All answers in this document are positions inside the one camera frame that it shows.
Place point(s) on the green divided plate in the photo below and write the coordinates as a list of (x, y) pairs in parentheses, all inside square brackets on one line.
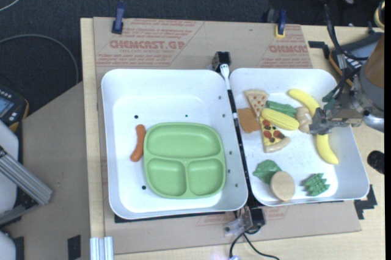
[(183, 142)]

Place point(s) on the black cylinder on white bracket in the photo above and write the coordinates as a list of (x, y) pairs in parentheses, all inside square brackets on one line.
[(376, 161)]

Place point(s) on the large pizza slice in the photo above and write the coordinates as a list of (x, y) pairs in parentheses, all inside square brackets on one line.
[(272, 136)]

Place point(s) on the yellow corn cob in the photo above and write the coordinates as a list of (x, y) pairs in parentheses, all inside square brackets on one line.
[(279, 119)]

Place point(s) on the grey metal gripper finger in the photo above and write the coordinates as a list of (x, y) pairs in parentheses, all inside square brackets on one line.
[(320, 114), (319, 128)]

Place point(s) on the green lettuce leaf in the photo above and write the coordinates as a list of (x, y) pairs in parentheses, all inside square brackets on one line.
[(265, 169)]

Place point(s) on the tan round biscuit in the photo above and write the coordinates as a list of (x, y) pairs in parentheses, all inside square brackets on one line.
[(282, 186)]

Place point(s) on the orange-brown bread slice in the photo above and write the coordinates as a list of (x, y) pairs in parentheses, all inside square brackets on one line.
[(247, 121)]

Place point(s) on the white plastic tray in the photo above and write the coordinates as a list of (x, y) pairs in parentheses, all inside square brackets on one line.
[(171, 94), (299, 158)]

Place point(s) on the dark green bean pod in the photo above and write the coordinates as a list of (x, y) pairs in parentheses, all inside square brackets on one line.
[(282, 108)]

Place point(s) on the yellow banana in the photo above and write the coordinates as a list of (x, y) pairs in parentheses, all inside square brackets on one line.
[(327, 149), (304, 98)]

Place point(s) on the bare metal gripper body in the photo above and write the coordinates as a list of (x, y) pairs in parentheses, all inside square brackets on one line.
[(345, 118)]

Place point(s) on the brown cardboard board red print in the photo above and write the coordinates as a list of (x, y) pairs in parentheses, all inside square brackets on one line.
[(183, 45)]

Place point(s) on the thin black and white rod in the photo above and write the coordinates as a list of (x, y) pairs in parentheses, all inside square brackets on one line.
[(234, 112)]

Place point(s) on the orange sausage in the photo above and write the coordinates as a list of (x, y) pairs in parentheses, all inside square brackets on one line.
[(139, 142)]

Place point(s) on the small pizza slice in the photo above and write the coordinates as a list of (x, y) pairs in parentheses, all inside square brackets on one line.
[(256, 99)]

